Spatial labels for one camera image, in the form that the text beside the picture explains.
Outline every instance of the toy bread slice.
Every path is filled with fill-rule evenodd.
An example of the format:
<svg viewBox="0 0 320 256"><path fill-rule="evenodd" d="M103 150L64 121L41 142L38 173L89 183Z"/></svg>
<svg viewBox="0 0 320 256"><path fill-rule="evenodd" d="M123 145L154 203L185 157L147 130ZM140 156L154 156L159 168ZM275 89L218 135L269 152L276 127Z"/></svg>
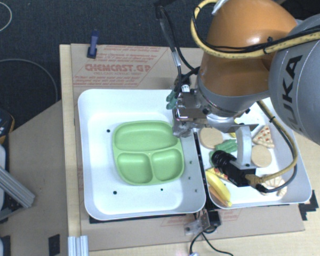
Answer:
<svg viewBox="0 0 320 256"><path fill-rule="evenodd" d="M270 129L268 125L265 125L261 129L261 131L257 133L257 135L253 138L252 141L258 145L263 145L267 148L275 147L273 140L271 139Z"/></svg>

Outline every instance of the dark floor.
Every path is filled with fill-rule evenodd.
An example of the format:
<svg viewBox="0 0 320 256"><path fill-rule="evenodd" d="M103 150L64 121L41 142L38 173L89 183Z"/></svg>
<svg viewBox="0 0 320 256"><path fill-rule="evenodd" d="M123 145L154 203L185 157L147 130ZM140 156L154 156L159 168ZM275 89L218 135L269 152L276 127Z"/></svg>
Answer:
<svg viewBox="0 0 320 256"><path fill-rule="evenodd" d="M92 29L100 31L99 44L167 46L155 17L159 0L0 0L13 13L11 24L0 32L0 60L24 59L37 63L0 63L0 106L19 127L55 102L60 95L59 45L88 43ZM174 20L179 44L196 47L189 22L202 0L165 0ZM297 19L320 13L320 0L289 0L283 4ZM0 28L9 12L0 5ZM202 17L201 23L209 23ZM204 34L208 26L202 28Z"/></svg>

